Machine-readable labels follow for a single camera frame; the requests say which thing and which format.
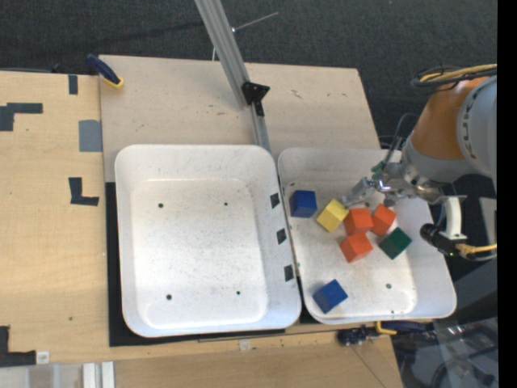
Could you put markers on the green cube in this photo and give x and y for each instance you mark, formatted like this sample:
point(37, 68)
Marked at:
point(395, 243)

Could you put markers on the blue cube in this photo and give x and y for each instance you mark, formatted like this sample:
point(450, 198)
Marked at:
point(303, 203)
point(330, 296)

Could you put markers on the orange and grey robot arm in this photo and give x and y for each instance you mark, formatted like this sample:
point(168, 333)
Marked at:
point(448, 127)

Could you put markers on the white plastic tray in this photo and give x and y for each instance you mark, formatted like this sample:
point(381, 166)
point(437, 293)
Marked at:
point(198, 249)
point(363, 273)

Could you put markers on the black cylinder on white bracket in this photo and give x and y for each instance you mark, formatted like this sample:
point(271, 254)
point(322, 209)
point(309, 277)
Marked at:
point(453, 216)

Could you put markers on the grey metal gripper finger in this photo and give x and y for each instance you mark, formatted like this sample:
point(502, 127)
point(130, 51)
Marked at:
point(389, 200)
point(359, 192)

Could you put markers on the orange cube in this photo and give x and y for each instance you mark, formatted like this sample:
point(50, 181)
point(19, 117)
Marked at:
point(358, 221)
point(355, 247)
point(383, 220)

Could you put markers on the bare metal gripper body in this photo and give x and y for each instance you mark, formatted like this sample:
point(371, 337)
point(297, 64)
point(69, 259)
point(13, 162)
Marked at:
point(400, 178)

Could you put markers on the yellow cube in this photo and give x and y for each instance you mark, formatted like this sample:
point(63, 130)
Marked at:
point(332, 216)

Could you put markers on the pale wood board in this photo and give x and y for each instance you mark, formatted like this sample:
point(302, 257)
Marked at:
point(182, 103)

